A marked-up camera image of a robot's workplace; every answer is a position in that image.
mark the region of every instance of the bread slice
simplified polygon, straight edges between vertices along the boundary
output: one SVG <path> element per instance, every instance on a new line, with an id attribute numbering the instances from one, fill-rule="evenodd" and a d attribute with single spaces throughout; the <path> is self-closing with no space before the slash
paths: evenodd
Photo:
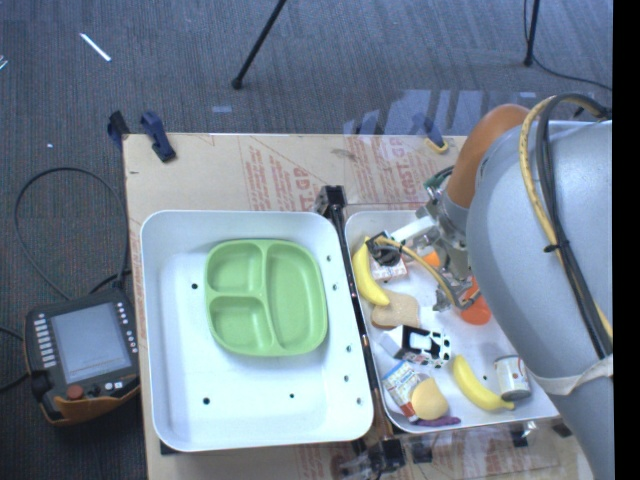
<path id="1" fill-rule="evenodd" d="M 388 306 L 375 306 L 371 312 L 371 323 L 379 329 L 393 329 L 399 325 L 420 327 L 420 304 L 407 293 L 384 289 L 389 297 Z"/>

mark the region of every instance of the cardboard table surface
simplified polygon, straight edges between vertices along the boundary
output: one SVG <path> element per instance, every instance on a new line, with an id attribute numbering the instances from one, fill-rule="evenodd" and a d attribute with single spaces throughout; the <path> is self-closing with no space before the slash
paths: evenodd
<path id="1" fill-rule="evenodd" d="M 161 453 L 151 416 L 141 226 L 153 213 L 168 209 L 309 211 L 325 185 L 342 185 L 348 208 L 417 208 L 427 200 L 424 181 L 454 165 L 465 137 L 446 137 L 448 148 L 438 153 L 420 136 L 167 135 L 176 157 L 165 163 L 153 151 L 150 136 L 123 138 L 149 478 L 337 478 L 337 465 L 353 457 L 350 443 Z M 396 478 L 413 478 L 411 468 L 404 469 Z"/>

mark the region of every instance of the green dish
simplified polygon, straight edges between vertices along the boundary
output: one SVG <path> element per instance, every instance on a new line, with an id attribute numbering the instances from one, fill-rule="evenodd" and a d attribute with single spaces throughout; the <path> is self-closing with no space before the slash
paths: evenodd
<path id="1" fill-rule="evenodd" d="M 305 354 L 328 326 L 320 267 L 286 240 L 222 242 L 205 264 L 209 329 L 225 349 L 251 356 Z"/>

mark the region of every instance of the potato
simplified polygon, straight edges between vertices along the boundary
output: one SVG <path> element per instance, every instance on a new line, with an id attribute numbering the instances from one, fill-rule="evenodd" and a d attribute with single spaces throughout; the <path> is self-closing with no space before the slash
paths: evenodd
<path id="1" fill-rule="evenodd" d="M 413 388 L 411 405 L 418 418 L 423 420 L 435 420 L 449 410 L 449 403 L 433 377 L 421 381 Z"/>

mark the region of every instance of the white tray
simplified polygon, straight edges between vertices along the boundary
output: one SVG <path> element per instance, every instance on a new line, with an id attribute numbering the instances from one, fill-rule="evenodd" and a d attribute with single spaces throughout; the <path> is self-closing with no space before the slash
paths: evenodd
<path id="1" fill-rule="evenodd" d="M 365 236 L 372 237 L 383 230 L 391 233 L 415 220 L 415 212 L 411 210 L 361 211 L 353 214 L 349 217 L 345 226 L 346 239 L 351 254 L 362 245 Z M 421 327 L 429 330 L 440 330 L 447 334 L 451 339 L 452 355 L 462 354 L 485 386 L 499 393 L 493 362 L 500 356 L 515 354 L 516 352 L 495 318 L 492 317 L 485 325 L 473 325 L 462 320 L 457 313 L 457 309 L 449 309 L 442 312 L 433 311 L 432 306 L 436 302 L 436 280 L 416 262 L 408 263 L 407 267 L 409 269 L 407 277 L 389 281 L 384 287 L 416 297 L 420 304 Z M 443 427 L 423 427 L 410 423 L 382 386 L 382 377 L 397 364 L 398 359 L 394 359 L 378 343 L 378 339 L 384 331 L 371 324 L 370 315 L 373 305 L 362 297 L 360 297 L 360 304 L 371 343 L 376 375 L 381 386 L 381 392 L 384 394 L 385 411 L 389 419 L 405 432 L 423 434 L 558 416 L 558 412 L 549 397 L 530 376 L 531 396 L 517 400 L 514 410 L 501 409 L 495 412 L 488 412 L 476 407 L 462 394 L 456 385 L 451 371 L 451 361 L 449 361 L 439 369 L 413 364 L 412 367 L 418 373 L 430 375 L 436 380 L 440 391 L 449 403 L 448 414 L 457 416 L 461 419 L 461 422 L 457 425 Z"/>
<path id="2" fill-rule="evenodd" d="M 223 349 L 207 323 L 204 268 L 217 243 L 292 240 L 311 251 L 329 327 L 306 354 L 251 357 Z M 141 230 L 153 424 L 183 452 L 350 441 L 373 403 L 338 235 L 311 212 L 161 211 Z"/>

